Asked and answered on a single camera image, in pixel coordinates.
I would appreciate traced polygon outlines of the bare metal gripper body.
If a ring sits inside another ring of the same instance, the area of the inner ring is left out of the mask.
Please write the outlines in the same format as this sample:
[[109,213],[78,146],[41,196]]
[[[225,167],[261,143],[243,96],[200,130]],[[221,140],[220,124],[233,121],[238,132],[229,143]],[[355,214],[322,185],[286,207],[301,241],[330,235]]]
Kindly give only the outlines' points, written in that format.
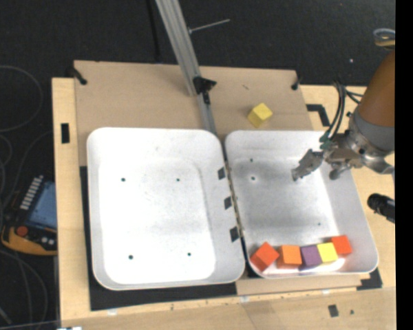
[[331,167],[331,175],[341,175],[352,168],[369,168],[380,175],[394,173],[394,167],[385,158],[385,151],[367,140],[360,132],[347,130],[321,144],[323,158]]

